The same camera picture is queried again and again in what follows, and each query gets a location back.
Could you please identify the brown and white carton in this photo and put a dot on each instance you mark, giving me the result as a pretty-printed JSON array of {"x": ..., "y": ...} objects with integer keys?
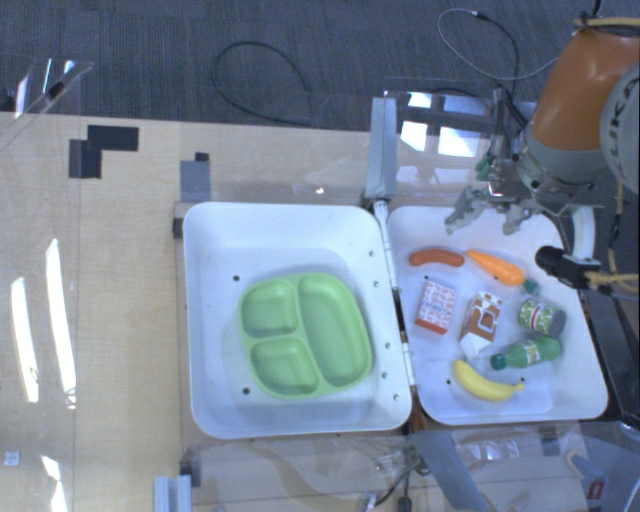
[{"x": 481, "y": 325}]

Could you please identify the green and white can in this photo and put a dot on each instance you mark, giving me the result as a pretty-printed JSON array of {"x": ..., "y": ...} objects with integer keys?
[{"x": 539, "y": 317}]

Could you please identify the orange and white carton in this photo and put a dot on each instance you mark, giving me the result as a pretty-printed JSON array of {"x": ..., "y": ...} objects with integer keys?
[{"x": 436, "y": 306}]

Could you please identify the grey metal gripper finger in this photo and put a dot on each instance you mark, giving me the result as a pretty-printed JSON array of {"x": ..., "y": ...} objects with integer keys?
[
  {"x": 515, "y": 220},
  {"x": 465, "y": 207}
]

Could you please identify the green bottle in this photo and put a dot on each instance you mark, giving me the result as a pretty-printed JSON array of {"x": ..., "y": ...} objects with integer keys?
[{"x": 530, "y": 352}]

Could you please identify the green divided plate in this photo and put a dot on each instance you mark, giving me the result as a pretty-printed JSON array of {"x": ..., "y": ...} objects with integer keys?
[{"x": 325, "y": 320}]

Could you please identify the orange-red toy sausage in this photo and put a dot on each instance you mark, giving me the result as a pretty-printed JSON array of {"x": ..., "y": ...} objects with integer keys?
[{"x": 436, "y": 258}]

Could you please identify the white plastic tray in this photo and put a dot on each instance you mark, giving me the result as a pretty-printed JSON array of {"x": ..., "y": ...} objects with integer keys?
[
  {"x": 300, "y": 235},
  {"x": 565, "y": 390}
]

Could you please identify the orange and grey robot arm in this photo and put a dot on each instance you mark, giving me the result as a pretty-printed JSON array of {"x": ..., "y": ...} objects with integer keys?
[{"x": 575, "y": 85}]

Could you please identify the black cylinder on white bracket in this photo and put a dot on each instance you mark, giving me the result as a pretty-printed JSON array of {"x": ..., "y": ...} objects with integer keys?
[{"x": 555, "y": 261}]

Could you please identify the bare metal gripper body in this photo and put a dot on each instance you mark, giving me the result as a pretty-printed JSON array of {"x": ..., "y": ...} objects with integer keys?
[{"x": 515, "y": 189}]

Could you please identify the orange toy carrot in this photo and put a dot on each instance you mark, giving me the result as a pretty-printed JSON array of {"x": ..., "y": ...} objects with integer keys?
[{"x": 497, "y": 269}]

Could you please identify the yellow banana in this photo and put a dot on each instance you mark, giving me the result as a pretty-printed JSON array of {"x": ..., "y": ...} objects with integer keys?
[{"x": 482, "y": 386}]

